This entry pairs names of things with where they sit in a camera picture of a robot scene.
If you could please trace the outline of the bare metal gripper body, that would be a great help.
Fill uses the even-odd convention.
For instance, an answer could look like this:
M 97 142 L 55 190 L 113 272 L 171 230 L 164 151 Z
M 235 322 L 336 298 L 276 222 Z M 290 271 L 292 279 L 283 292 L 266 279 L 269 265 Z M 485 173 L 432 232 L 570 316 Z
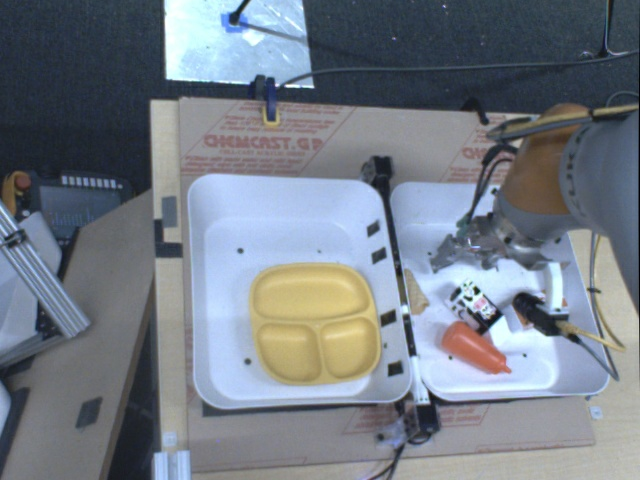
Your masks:
M 466 229 L 470 251 L 480 260 L 483 253 L 497 253 L 526 270 L 541 270 L 551 260 L 542 254 L 543 241 L 532 239 L 517 231 L 514 225 L 499 214 L 476 216 Z

